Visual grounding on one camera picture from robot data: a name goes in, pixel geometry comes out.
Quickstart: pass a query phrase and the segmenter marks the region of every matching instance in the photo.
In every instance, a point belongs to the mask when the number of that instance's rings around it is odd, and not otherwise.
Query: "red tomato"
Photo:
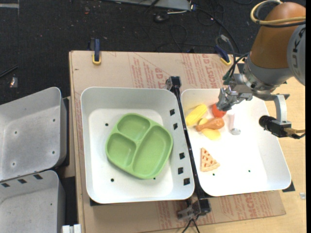
[[[220,111],[217,109],[216,104],[213,104],[212,113],[213,113],[214,117],[223,117],[227,113],[227,111]]]

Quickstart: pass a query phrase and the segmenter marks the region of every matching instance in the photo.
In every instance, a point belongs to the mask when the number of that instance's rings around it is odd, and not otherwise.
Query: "hole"
[[[179,167],[178,168],[178,174],[181,174],[181,173],[183,173],[184,172],[184,168],[183,167]]]
[[[3,184],[1,184],[2,186],[4,186],[5,188],[7,188],[7,187],[9,187],[10,185],[9,184],[7,184],[7,183],[3,183]]]
[[[19,183],[21,183],[21,184],[27,183],[27,181],[25,181],[24,179],[20,179],[20,180],[18,180],[18,181],[19,181]]]
[[[184,185],[190,184],[190,178],[185,178],[184,179]]]
[[[37,180],[42,180],[42,179],[43,179],[39,174],[35,174],[34,177],[35,177]]]
[[[179,154],[179,159],[184,159],[185,158],[185,153],[180,153]]]

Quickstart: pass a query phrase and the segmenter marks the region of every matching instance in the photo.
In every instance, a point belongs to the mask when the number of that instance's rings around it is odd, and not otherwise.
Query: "wooden table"
[[[75,173],[76,173],[76,189],[77,189],[77,207],[78,221],[82,225],[84,233],[105,232],[105,228],[100,224],[98,206],[90,209],[89,201],[86,195],[85,169],[83,167],[83,155],[79,151],[81,148],[81,122],[77,120],[80,115],[78,107],[81,91],[85,87],[90,86],[115,86],[115,87],[148,87],[159,88],[163,86],[163,81],[168,76],[183,76],[186,81],[183,88],[215,88],[213,82],[220,87],[221,75],[228,67],[222,66],[219,58],[215,54],[207,55],[193,54],[191,56],[194,66],[189,69],[191,63],[188,62],[191,54],[180,53],[117,53],[102,52],[102,65],[95,66],[92,64],[90,51],[72,51],[69,53],[69,71],[71,85],[72,100],[72,122],[73,122],[73,144],[75,153]],[[205,60],[208,60],[209,67],[205,66]],[[120,72],[119,66],[125,66],[124,71]],[[213,75],[207,75],[208,68],[214,68]],[[191,73],[205,72],[205,76]],[[142,75],[147,80],[139,80],[137,75],[142,70]],[[288,84],[279,87],[277,93],[288,93],[290,97],[287,103],[287,119],[292,122],[294,129],[305,129],[305,87],[301,85],[295,78],[290,78]],[[273,102],[266,102],[269,114],[276,116],[276,109]],[[292,175],[295,191],[280,191],[281,200],[283,202],[286,214],[283,216],[270,216],[257,218],[253,220],[242,220],[228,223],[208,224],[199,226],[201,233],[241,233],[241,232],[277,232],[277,233],[304,233],[306,232],[306,200],[303,194],[306,193],[306,141],[305,137],[299,140],[291,138],[279,139],[285,159]],[[116,224],[122,224],[120,218],[115,218]],[[147,218],[142,218],[139,222],[132,222],[131,227],[139,223],[148,223]],[[180,229],[162,230],[163,233],[180,233]],[[187,232],[196,232],[194,227],[188,229]]]

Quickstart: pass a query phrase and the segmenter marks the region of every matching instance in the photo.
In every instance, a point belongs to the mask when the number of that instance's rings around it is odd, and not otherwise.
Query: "cardboard sheet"
[[[163,88],[170,76],[180,76],[182,90],[219,88],[229,67],[217,54],[102,52],[99,66],[92,64],[91,55],[90,51],[70,53],[83,201],[79,218],[84,219],[85,232],[139,233],[184,228],[187,223],[177,219],[177,212],[186,208],[184,201],[90,205],[86,191],[80,95],[92,86]],[[197,225],[286,214],[279,191],[213,197],[209,201],[212,212],[199,217]]]

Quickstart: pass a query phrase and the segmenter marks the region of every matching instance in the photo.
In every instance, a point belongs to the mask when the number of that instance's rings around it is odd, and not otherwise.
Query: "toy pizza slice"
[[[201,148],[201,166],[202,172],[212,171],[218,168],[220,164],[209,154],[205,148]]]

